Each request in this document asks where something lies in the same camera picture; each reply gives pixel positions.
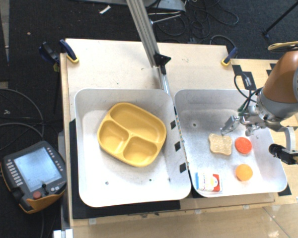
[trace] robotic arm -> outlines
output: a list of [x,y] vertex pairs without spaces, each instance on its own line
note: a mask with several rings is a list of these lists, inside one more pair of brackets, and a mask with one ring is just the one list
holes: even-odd
[[253,94],[257,95],[256,104],[249,105],[250,95],[238,110],[238,116],[231,116],[221,128],[221,134],[233,131],[240,123],[246,127],[246,136],[266,127],[284,132],[287,146],[272,144],[269,152],[288,165],[298,164],[297,127],[281,125],[283,120],[298,112],[298,50],[286,52],[276,63],[265,86]]

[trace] metal plate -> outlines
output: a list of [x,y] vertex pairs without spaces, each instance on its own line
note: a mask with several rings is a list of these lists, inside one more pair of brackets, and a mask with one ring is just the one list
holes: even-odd
[[[148,166],[132,167],[103,151],[98,128],[110,108],[132,103],[160,118],[167,137],[157,158]],[[75,96],[78,184],[82,201],[91,207],[179,200],[191,190],[186,159],[175,121],[172,98],[160,89],[83,89]]]
[[[235,131],[227,134],[233,140],[230,156],[210,152],[209,134],[220,135],[220,128],[231,115],[237,115],[236,110],[245,101],[237,90],[181,90],[174,99],[192,184],[200,195],[219,197],[269,193],[286,188],[287,178],[282,163],[268,151],[274,142],[267,128],[255,131],[254,135],[248,138],[253,149],[247,155],[238,153],[234,147],[235,139],[245,137],[245,127],[241,124]],[[235,168],[242,163],[253,169],[253,177],[249,181],[238,181],[235,176]],[[197,190],[194,175],[196,172],[219,174],[222,178],[222,192]]]

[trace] orange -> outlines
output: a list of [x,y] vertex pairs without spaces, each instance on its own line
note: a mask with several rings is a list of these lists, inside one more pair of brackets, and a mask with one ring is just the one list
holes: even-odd
[[247,164],[240,164],[237,166],[235,174],[240,181],[246,181],[252,178],[253,170]]
[[253,148],[251,141],[246,137],[237,138],[235,140],[235,147],[237,151],[239,151],[242,154],[249,153]]

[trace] red button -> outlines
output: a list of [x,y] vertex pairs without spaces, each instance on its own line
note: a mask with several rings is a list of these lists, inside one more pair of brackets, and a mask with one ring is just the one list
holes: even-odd
[[39,198],[41,198],[41,197],[42,197],[41,192],[36,191],[36,192],[33,193],[33,199],[34,199],[34,200],[39,199]]

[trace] bread slice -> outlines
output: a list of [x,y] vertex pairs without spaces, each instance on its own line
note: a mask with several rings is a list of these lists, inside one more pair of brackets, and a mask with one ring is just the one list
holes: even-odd
[[222,136],[211,133],[209,135],[210,151],[212,153],[231,155],[232,139],[230,136]]

